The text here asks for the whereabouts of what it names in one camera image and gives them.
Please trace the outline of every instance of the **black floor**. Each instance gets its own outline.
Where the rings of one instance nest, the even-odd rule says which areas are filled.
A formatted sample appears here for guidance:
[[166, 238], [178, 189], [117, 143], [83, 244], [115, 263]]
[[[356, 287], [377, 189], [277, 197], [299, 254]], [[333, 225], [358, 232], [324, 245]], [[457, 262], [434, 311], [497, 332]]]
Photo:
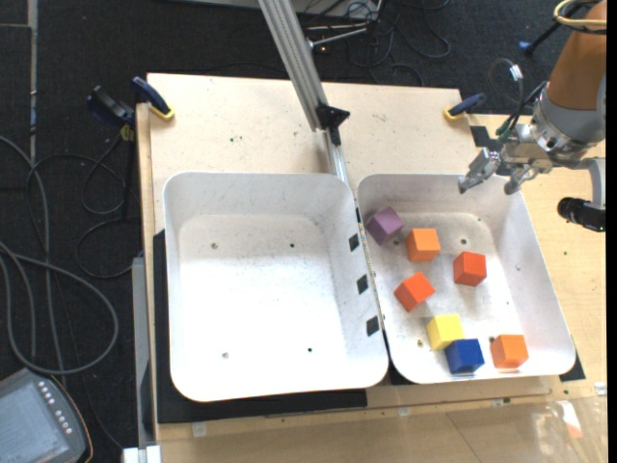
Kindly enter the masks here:
[[[315, 63], [324, 81], [456, 88], [462, 97], [487, 96], [477, 112], [511, 113], [516, 85], [507, 67], [495, 63], [508, 59], [518, 64], [526, 92], [548, 79], [568, 31], [557, 29], [531, 55], [520, 43], [534, 42], [551, 27], [552, 11], [561, 1], [389, 0], [370, 33], [334, 41], [315, 55]], [[94, 461], [120, 461], [120, 447], [137, 445], [127, 270], [141, 249], [139, 194], [131, 194], [122, 210], [128, 144], [114, 144], [118, 129], [95, 120], [86, 97], [101, 85], [113, 98], [132, 104], [130, 79], [153, 71], [264, 78], [286, 73], [260, 11], [151, 0], [38, 0], [38, 16], [31, 117], [35, 40], [28, 27], [28, 0], [0, 0], [0, 242], [33, 259], [48, 257], [113, 304], [120, 322], [115, 346], [94, 367], [63, 380], [91, 431]], [[303, 15], [301, 22], [347, 20]], [[331, 33], [307, 31], [314, 41]], [[48, 207], [48, 240], [40, 190], [27, 162], [33, 138]], [[99, 166], [92, 173], [107, 151], [109, 170]], [[11, 276], [14, 338], [27, 358], [56, 370], [45, 273], [25, 265], [37, 311], [38, 351], [32, 359], [27, 287], [6, 254], [2, 259]], [[63, 275], [52, 276], [51, 290], [65, 368], [95, 360], [113, 332], [104, 305]], [[2, 288], [0, 311], [6, 302]], [[4, 313], [0, 330], [4, 378], [22, 364], [9, 347]]]

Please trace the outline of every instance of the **metal pole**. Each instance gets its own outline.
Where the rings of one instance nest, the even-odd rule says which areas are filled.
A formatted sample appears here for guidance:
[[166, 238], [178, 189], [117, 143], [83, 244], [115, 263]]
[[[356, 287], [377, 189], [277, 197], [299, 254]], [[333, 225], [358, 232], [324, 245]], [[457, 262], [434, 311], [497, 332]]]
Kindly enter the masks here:
[[310, 44], [302, 32], [291, 0], [257, 1], [300, 99], [310, 128], [324, 130], [331, 171], [349, 184], [342, 148], [332, 142], [329, 129], [321, 124], [317, 116], [317, 107], [328, 106], [329, 103], [312, 60]]

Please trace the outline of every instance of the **white bin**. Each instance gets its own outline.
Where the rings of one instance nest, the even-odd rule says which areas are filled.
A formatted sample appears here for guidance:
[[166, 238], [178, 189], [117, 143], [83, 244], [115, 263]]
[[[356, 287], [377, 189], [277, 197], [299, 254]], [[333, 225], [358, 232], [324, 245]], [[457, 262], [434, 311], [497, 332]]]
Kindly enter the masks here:
[[[470, 379], [556, 375], [568, 371], [576, 352], [557, 301], [523, 195], [506, 196], [506, 178], [494, 176], [465, 194], [455, 175], [371, 175], [358, 185], [366, 223], [391, 206], [405, 223], [398, 238], [380, 246], [368, 234], [389, 354], [408, 380], [442, 383]], [[441, 251], [433, 261], [410, 262], [405, 236], [412, 228], [435, 228]], [[484, 254], [487, 277], [478, 286], [453, 281], [453, 260], [463, 251]], [[396, 287], [422, 271], [436, 290], [407, 312]], [[426, 324], [457, 313], [465, 337], [480, 342], [485, 360], [473, 375], [450, 373], [443, 350], [431, 348]], [[496, 369], [490, 342], [499, 334], [523, 334], [528, 360], [518, 369]]]
[[389, 359], [350, 188], [179, 173], [163, 190], [171, 376], [195, 401], [366, 388]]

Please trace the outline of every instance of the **wooden block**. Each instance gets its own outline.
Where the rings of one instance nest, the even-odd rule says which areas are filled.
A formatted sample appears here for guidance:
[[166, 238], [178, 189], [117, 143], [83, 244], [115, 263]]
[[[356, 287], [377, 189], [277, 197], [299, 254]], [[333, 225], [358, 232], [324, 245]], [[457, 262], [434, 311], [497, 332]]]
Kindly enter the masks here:
[[491, 354], [497, 368], [517, 368], [529, 358], [523, 335], [499, 335], [491, 343]]
[[445, 349], [450, 373], [470, 374], [484, 365], [480, 341], [477, 339], [455, 340]]
[[433, 293], [435, 289], [421, 271], [404, 280], [394, 291], [394, 295], [407, 312], [424, 302]]
[[465, 337], [461, 319], [457, 313], [436, 315], [426, 325], [426, 331], [434, 350], [443, 350], [453, 341], [462, 340]]
[[464, 251], [454, 260], [454, 283], [478, 286], [486, 278], [486, 256]]
[[414, 228], [405, 238], [407, 258], [411, 262], [433, 260], [442, 249], [434, 228]]
[[366, 231], [379, 245], [393, 238], [405, 226], [403, 220], [391, 207], [382, 209], [366, 223]]

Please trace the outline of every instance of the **clamp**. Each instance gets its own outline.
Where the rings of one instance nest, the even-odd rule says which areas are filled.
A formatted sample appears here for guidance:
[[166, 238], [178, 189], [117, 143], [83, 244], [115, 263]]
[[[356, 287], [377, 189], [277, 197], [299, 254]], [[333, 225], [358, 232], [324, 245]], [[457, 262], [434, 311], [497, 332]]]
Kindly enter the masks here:
[[443, 115], [451, 122], [458, 120], [471, 108], [481, 105], [485, 100], [486, 97], [484, 96], [484, 93], [470, 96], [461, 101], [459, 104], [443, 110]]
[[[150, 111], [162, 120], [168, 122], [174, 117], [174, 109], [165, 102], [163, 97], [141, 77], [133, 77], [131, 89], [140, 98], [150, 103]], [[94, 87], [86, 99], [90, 113], [98, 121], [109, 123], [121, 129], [122, 139], [129, 139], [135, 131], [135, 110], [122, 101], [113, 100], [101, 86]]]

